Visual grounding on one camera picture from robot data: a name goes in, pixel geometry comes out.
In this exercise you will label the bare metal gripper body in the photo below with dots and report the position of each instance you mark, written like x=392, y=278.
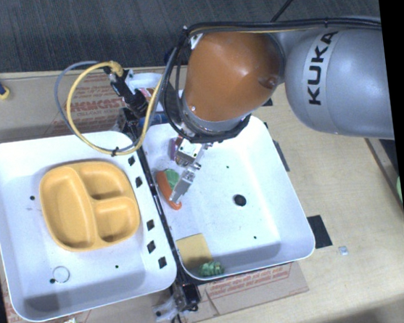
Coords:
x=188, y=155

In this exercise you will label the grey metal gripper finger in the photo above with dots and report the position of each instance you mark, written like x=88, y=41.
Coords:
x=182, y=187

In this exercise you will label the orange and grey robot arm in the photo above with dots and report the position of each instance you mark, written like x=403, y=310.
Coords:
x=338, y=82

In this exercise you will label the orange carrot with green top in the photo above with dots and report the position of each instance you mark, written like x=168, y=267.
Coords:
x=164, y=189

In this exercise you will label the thin black and white rod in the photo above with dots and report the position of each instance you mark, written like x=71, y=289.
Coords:
x=163, y=220

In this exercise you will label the yellow flat square slice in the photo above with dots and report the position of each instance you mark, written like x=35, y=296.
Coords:
x=194, y=249

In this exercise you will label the white plastic tray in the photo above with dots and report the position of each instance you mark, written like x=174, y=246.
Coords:
x=254, y=172
x=20, y=201

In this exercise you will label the green grapes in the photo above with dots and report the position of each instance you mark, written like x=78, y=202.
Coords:
x=211, y=268

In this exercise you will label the yellow divided plate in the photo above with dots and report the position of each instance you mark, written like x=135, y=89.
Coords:
x=71, y=209

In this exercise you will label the brown cardboard board red print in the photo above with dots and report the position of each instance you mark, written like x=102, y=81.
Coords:
x=247, y=290

